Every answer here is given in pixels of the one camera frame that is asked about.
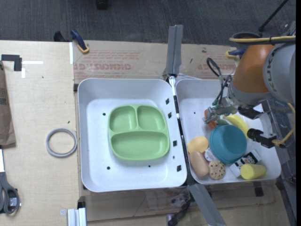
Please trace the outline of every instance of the gray ring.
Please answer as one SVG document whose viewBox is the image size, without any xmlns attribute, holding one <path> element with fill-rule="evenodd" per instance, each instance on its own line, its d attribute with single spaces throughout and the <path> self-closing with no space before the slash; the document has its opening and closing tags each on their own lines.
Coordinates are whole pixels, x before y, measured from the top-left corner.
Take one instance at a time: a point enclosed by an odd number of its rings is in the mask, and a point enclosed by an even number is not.
<svg viewBox="0 0 301 226">
<path fill-rule="evenodd" d="M 70 134 L 74 140 L 74 146 L 73 148 L 67 152 L 67 153 L 56 153 L 55 151 L 53 151 L 50 146 L 49 146 L 49 140 L 51 138 L 51 136 L 57 132 L 67 132 L 68 134 Z M 48 150 L 48 152 L 55 156 L 55 157 L 67 157 L 69 155 L 71 155 L 75 150 L 76 150 L 76 147 L 77 147 L 77 138 L 76 138 L 76 135 L 73 131 L 71 131 L 70 129 L 68 128 L 65 128 L 65 127 L 60 127 L 60 128 L 56 128 L 56 129 L 53 129 L 52 131 L 50 131 L 46 137 L 46 148 Z"/>
</svg>

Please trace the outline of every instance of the toy banana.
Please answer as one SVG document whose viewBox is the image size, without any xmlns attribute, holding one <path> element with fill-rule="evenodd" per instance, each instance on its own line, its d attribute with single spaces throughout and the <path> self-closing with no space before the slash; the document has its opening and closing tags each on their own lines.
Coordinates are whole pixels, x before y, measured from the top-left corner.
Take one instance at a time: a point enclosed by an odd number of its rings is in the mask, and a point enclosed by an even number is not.
<svg viewBox="0 0 301 226">
<path fill-rule="evenodd" d="M 227 119 L 232 125 L 240 128 L 243 131 L 246 138 L 248 139 L 247 133 L 248 133 L 249 128 L 240 116 L 238 116 L 236 114 L 231 114 L 228 116 L 223 116 L 223 118 Z"/>
</svg>

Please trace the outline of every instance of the table surface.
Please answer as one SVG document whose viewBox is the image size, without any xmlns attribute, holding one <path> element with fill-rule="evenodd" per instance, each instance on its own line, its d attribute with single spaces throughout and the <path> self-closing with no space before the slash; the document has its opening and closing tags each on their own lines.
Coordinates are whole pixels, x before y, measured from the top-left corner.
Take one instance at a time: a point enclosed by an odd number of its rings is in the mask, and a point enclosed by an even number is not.
<svg viewBox="0 0 301 226">
<path fill-rule="evenodd" d="M 53 157 L 46 150 L 45 140 L 54 128 L 67 127 L 76 131 L 70 43 L 2 40 L 0 45 L 1 54 L 20 55 L 23 61 L 43 61 L 42 65 L 24 65 L 25 78 L 21 72 L 14 72 L 13 62 L 4 62 L 16 134 L 16 145 L 3 148 L 4 163 L 8 181 L 18 189 L 22 206 L 15 215 L 0 214 L 0 224 L 67 225 L 63 212 L 76 209 L 79 199 L 78 155 L 75 152 L 63 159 Z M 72 138 L 58 133 L 51 138 L 51 145 L 58 152 L 66 152 L 72 148 Z M 289 225 L 281 193 L 276 186 L 270 190 L 272 202 L 220 208 L 226 224 Z M 206 225 L 200 212 L 189 212 L 180 224 L 191 226 L 189 220 L 196 218 L 198 224 L 195 226 Z M 165 226 L 166 215 L 87 223 L 93 226 L 142 224 Z"/>
</svg>

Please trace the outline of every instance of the divided green plate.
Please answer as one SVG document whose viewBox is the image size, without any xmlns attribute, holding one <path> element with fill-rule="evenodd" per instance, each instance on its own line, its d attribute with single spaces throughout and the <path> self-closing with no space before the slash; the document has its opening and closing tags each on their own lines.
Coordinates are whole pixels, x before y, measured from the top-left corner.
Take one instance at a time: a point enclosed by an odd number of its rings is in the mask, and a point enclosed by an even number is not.
<svg viewBox="0 0 301 226">
<path fill-rule="evenodd" d="M 164 114 L 152 105 L 122 105 L 109 115 L 109 143 L 124 160 L 151 160 L 169 150 L 169 133 Z"/>
</svg>

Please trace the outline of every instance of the blue bowl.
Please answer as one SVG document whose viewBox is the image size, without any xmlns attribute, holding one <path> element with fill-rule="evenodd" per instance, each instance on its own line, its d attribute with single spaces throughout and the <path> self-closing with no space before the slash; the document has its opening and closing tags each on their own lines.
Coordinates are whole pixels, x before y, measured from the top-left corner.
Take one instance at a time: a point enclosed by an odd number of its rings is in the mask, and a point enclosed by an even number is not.
<svg viewBox="0 0 301 226">
<path fill-rule="evenodd" d="M 210 133 L 209 146 L 213 155 L 223 163 L 232 164 L 246 152 L 246 136 L 233 125 L 217 125 Z"/>
</svg>

